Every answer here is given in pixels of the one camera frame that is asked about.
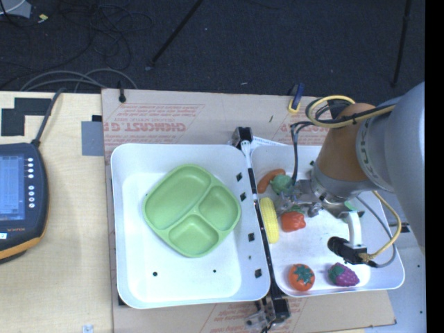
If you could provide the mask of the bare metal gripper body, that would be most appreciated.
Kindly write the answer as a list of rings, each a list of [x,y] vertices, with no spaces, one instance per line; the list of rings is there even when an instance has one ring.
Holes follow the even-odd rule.
[[[301,210],[309,218],[319,215],[323,210],[330,210],[327,203],[312,190],[309,180],[290,181],[281,191],[281,202],[282,213]]]

